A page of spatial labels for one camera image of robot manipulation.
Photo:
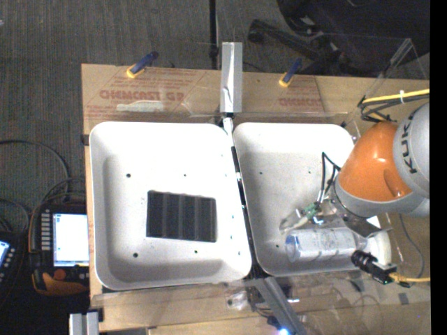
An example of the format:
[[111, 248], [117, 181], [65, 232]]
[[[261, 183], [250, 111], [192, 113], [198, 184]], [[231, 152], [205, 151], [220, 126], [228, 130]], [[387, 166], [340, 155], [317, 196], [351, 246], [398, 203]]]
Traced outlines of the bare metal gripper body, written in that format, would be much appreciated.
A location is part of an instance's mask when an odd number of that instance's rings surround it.
[[377, 235], [381, 228], [371, 224], [366, 218], [356, 216], [333, 199], [324, 199], [306, 207], [306, 217], [322, 227], [347, 227], [364, 238]]

